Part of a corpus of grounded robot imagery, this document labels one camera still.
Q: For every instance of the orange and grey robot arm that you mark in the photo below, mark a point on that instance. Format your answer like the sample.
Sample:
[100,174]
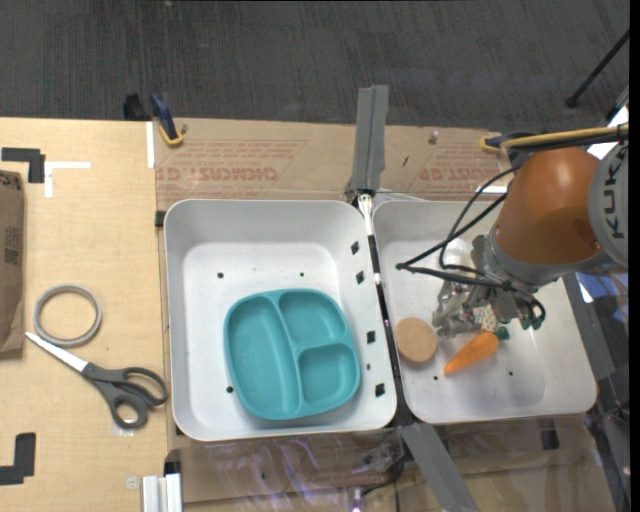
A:
[550,200]

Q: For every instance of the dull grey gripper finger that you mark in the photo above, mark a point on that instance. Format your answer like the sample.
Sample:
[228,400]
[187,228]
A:
[452,312]
[506,306]

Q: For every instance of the brown cardboard board red print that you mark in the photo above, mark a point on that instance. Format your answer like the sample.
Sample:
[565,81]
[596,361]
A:
[250,150]

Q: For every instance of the teal divided plate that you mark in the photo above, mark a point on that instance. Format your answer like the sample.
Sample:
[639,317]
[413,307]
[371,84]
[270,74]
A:
[260,350]

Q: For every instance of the tan round biscuit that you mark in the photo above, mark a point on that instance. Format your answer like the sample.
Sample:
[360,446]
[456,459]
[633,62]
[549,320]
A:
[416,340]

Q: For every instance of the white plastic tray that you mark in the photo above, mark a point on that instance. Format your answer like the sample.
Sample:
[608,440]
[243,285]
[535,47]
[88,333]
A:
[500,395]
[200,235]

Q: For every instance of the orange carrot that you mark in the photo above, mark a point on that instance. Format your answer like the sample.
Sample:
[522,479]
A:
[472,352]

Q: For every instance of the grey tape roll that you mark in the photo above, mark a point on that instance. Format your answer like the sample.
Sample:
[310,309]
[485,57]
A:
[37,316]

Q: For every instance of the brown paper bag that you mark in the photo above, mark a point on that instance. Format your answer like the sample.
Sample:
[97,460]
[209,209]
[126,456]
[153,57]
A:
[10,275]

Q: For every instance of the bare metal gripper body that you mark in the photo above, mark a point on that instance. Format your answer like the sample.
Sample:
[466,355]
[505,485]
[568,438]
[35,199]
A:
[492,277]

